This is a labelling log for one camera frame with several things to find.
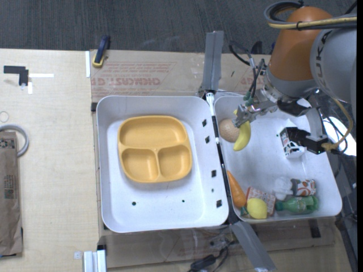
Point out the yellow lemon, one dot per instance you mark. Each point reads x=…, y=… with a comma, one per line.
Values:
x=256, y=208

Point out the yellow banana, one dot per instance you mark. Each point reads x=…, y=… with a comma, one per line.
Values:
x=244, y=140

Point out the white crumpled lump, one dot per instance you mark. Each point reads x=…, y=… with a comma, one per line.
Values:
x=282, y=187

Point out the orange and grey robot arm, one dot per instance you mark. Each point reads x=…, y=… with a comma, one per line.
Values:
x=295, y=55

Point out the orange and white can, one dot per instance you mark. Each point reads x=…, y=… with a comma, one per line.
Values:
x=304, y=187

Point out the black cylinder on white bracket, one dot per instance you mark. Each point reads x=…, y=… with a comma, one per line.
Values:
x=313, y=143

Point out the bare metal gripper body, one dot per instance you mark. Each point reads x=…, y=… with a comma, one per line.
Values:
x=265, y=106

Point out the tan round bread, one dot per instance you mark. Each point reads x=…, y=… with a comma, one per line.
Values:
x=228, y=130

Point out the brown cardboard board red print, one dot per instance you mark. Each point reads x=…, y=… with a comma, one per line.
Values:
x=170, y=72

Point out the white plastic tray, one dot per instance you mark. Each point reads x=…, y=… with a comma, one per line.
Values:
x=158, y=205
x=263, y=169

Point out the white and black carton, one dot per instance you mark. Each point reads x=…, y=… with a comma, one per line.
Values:
x=289, y=147

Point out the brown paper bag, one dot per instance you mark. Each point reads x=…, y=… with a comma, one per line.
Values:
x=10, y=194

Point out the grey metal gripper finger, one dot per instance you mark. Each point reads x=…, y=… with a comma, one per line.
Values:
x=238, y=115
x=245, y=119

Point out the orange and white packet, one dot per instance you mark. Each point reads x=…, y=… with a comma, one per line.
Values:
x=265, y=195

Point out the orange carrot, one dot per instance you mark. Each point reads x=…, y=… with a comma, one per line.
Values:
x=236, y=191

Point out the green plastic bottle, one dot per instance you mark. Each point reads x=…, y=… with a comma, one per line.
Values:
x=299, y=205

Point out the yellow divided plate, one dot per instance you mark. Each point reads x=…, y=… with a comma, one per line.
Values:
x=147, y=135

